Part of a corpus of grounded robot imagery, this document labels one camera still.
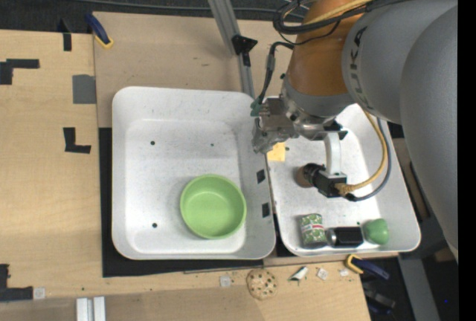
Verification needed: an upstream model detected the brown biscuit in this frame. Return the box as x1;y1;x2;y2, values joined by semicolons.
245;267;279;301

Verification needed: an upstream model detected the black cylinder on white bracket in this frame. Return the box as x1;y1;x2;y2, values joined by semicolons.
303;129;350;199

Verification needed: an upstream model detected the brown round object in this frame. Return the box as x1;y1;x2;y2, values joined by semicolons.
295;166;312;188

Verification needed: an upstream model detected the white plastic tray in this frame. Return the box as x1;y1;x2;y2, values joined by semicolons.
111;85;277;262
265;96;422;258

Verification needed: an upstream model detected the black can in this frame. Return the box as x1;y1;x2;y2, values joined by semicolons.
325;226;365;248

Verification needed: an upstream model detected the green pepper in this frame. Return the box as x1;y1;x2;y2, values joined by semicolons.
361;218;390;246

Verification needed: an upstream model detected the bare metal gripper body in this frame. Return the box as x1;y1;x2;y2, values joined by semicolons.
255;96;337;141

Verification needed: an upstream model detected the green and white can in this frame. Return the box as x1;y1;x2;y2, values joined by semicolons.
298;213;329;248

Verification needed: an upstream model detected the yellow cheese slice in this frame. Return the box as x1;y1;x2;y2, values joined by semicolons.
267;142;287;163

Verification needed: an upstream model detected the green bowl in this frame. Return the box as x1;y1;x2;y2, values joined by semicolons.
179;173;248;240

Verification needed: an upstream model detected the white and green scrap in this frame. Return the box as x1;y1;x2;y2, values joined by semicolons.
287;266;310;282

